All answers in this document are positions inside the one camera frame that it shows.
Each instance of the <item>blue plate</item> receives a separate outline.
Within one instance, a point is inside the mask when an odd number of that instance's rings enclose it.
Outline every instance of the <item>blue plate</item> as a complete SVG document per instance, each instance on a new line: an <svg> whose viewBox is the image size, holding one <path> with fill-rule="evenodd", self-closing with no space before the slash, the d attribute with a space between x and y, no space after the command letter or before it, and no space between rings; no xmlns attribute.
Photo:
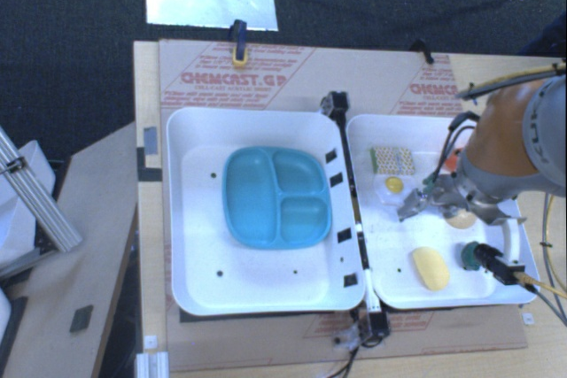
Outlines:
<svg viewBox="0 0 567 378"><path fill-rule="evenodd" d="M225 164L222 202L230 233L247 246L309 247L330 230L325 173L303 151L278 147L235 151Z"/></svg>

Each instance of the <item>black clip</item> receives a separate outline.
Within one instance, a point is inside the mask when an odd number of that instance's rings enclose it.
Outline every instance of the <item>black clip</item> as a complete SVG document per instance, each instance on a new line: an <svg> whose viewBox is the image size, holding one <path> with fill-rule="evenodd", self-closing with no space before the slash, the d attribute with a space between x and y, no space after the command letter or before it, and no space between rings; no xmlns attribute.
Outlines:
<svg viewBox="0 0 567 378"><path fill-rule="evenodd" d="M469 82L469 93L470 93L470 91L473 90L474 88L475 88L475 84L472 83L472 82ZM478 105L478 101L477 101L476 98L473 97L473 98L471 98L471 100L472 100L472 103L473 103L474 105Z"/></svg>
<svg viewBox="0 0 567 378"><path fill-rule="evenodd" d="M4 165L4 170L0 171L1 174L10 173L13 174L14 172L18 172L19 170L23 169L27 165L26 159L23 156L19 156L15 158L13 161Z"/></svg>
<svg viewBox="0 0 567 378"><path fill-rule="evenodd" d="M244 66L248 61L248 49L246 48L246 22L240 19L234 21L229 30L229 40L235 41L237 45L232 50L232 65Z"/></svg>
<svg viewBox="0 0 567 378"><path fill-rule="evenodd" d="M417 40L415 40L414 43L409 48L409 50L414 51L414 52L422 52L423 55L425 56L425 61L428 64L433 65L435 63L435 60L431 56L431 50L429 49L429 46L421 38L418 38Z"/></svg>

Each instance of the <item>wooden table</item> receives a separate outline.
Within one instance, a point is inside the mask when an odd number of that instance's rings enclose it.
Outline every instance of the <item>wooden table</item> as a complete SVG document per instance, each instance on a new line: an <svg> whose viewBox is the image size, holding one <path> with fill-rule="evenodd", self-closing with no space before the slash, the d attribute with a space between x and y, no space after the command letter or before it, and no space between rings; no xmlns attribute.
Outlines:
<svg viewBox="0 0 567 378"><path fill-rule="evenodd" d="M325 51L328 56L333 50ZM415 58L414 53L406 52L378 52L368 54L368 51L341 50L337 51L341 61L345 59L355 62L357 70L361 70L373 58L384 58L388 61L393 73L396 71L396 61L401 64L408 58ZM496 76L512 73L520 69L549 64L551 59L520 58L498 56L470 56L449 55L450 66L457 86L464 89L470 81L480 83L489 81ZM156 42L135 43L135 79L136 79L136 134L138 149L144 148L144 132L148 128L157 128L157 148L154 152L146 154L145 167L161 168L160 147L160 88L159 88L159 46ZM340 78L330 80L334 83ZM372 94L363 93L363 88L357 87L347 79L342 80L343 87L349 92L351 101L359 97L359 108L372 112ZM286 105L291 110L298 110L298 106L305 102L306 97L318 96L319 100L326 95L328 89L319 80L314 84L299 86L295 83L286 88L280 98L273 103L275 109L284 109ZM483 100L479 106L474 107L467 103L468 110L482 112ZM160 181L141 181L138 184L139 197L139 225L140 225L140 251L141 251L141 285L142 285L142 311L143 334L148 341L144 351L155 353L167 350L167 323L166 298L164 280L164 233L163 233L163 204ZM528 217L525 223L531 242L536 263L541 274L544 274L540 241L540 222L542 213L543 195L526 193L519 198L520 209ZM552 250L554 261L559 268L560 275L565 276L565 200L555 201L555 208L551 217L551 239L554 244ZM521 309L522 313L529 313L535 320L534 324L525 327L528 348L503 351L482 351L442 355L414 356L387 359L361 359L354 363L350 376L367 377L398 377L398 376L559 376L567 369L565 346L567 345L567 329L539 300ZM202 370L194 372L176 372L176 378L206 378L222 376L226 378L238 377L324 377L334 373L340 368L340 363L315 362L312 364L298 364L286 366L256 366L245 368L225 368L219 370Z"/></svg>
<svg viewBox="0 0 567 378"><path fill-rule="evenodd" d="M6 290L27 303L5 378L98 377L136 231L135 139L129 125L72 157L58 204L83 241ZM88 326L70 332L85 307Z"/></svg>

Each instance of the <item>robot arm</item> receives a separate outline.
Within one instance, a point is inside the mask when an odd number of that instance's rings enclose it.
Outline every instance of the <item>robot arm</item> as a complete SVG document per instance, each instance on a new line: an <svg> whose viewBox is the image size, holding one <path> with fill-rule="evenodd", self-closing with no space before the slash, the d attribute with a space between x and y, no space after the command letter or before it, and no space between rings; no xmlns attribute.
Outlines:
<svg viewBox="0 0 567 378"><path fill-rule="evenodd" d="M565 75L493 92L451 175L435 175L398 210L428 204L446 217L474 212L487 224L507 218L498 203L526 190L565 197Z"/></svg>

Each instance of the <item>dark floor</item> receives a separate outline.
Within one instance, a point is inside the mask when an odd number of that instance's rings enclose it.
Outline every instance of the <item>dark floor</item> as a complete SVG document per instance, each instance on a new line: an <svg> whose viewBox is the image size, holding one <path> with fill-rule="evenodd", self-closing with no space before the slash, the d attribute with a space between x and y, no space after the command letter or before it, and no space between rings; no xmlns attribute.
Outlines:
<svg viewBox="0 0 567 378"><path fill-rule="evenodd" d="M516 54L565 5L566 0L276 0L280 30L251 32L248 39L407 50L422 38L438 52ZM50 159L68 158L133 121L133 41L227 37L223 29L148 25L145 0L0 0L0 12L0 125L18 146L39 140ZM129 359L135 275L126 280L115 325L122 337L111 340L117 343L111 343L103 376L122 376L127 362L121 361Z"/></svg>

